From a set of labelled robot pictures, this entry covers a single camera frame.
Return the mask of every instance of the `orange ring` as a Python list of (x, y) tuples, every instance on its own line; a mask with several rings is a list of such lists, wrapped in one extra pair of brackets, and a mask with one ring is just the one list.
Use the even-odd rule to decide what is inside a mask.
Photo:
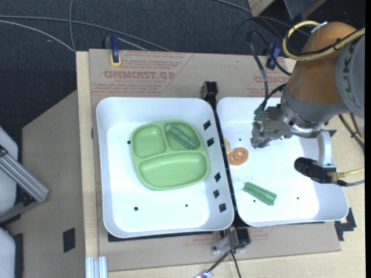
[(228, 154), (228, 161), (230, 164), (240, 165), (247, 161), (249, 157), (249, 152), (246, 148), (238, 147), (235, 148), (233, 152)]

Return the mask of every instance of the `green plate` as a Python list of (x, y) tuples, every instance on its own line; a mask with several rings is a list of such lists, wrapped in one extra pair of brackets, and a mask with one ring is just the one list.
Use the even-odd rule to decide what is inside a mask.
[(141, 181), (159, 191), (204, 180), (209, 159), (201, 136), (182, 120), (163, 120), (138, 127), (131, 137), (134, 165)]

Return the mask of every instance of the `green object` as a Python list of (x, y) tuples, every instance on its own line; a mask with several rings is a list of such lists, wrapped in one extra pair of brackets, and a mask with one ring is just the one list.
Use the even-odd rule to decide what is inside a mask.
[(204, 180), (209, 159), (201, 136), (182, 120), (163, 120), (138, 127), (131, 137), (134, 165), (149, 188), (183, 188)]
[(274, 205), (274, 201), (277, 195), (273, 192), (270, 192), (260, 186), (257, 186), (251, 182), (245, 183), (245, 187), (243, 188), (245, 192), (257, 197), (259, 200), (263, 201), (268, 205)]

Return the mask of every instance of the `gray floor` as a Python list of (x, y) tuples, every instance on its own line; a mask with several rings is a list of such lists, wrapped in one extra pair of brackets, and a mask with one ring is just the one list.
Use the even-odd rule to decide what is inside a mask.
[[(224, 0), (249, 9), (247, 0)], [(0, 0), (0, 20), (42, 30), (71, 47), (68, 19), (70, 0)], [(4, 16), (63, 19), (11, 19)], [(283, 0), (263, 16), (292, 25)], [(246, 33), (260, 32), (268, 43), (279, 41), (261, 20), (247, 21), (247, 11), (212, 0), (75, 0), (72, 18), (124, 32), (174, 52), (251, 54)], [(309, 19), (365, 25), (365, 0), (328, 0)], [(287, 27), (271, 22), (282, 35)], [(117, 35), (121, 49), (161, 50), (130, 36), (73, 24), (76, 50), (101, 48), (106, 35)], [(257, 42), (257, 51), (264, 46)], [(74, 53), (39, 32), (0, 23), (0, 126), (21, 146), (21, 129), (76, 89)]]

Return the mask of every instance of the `white tray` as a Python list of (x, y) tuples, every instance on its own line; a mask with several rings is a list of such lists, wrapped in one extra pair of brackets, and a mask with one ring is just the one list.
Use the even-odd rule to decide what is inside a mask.
[[(248, 160), (240, 166), (230, 166), (238, 214), (251, 226), (297, 224), (343, 219), (348, 202), (342, 187), (319, 184), (294, 169), (299, 157), (318, 160), (316, 139), (293, 136), (278, 139), (265, 148), (251, 146), (254, 110), (262, 98), (228, 97), (217, 104), (223, 137), (231, 149), (244, 147)], [(267, 106), (276, 106), (278, 98), (271, 98)], [(243, 190), (245, 182), (252, 182), (277, 194), (269, 206)]]
[[(231, 225), (234, 209), (213, 110), (207, 102), (197, 98), (109, 97), (98, 104), (96, 113), (103, 220), (112, 235), (126, 238), (221, 231)], [(197, 129), (209, 157), (210, 172), (195, 185), (153, 191), (140, 181), (127, 141), (141, 125), (172, 119)], [(203, 125), (208, 120), (211, 126), (205, 130)], [(208, 147), (210, 138), (214, 143)]]

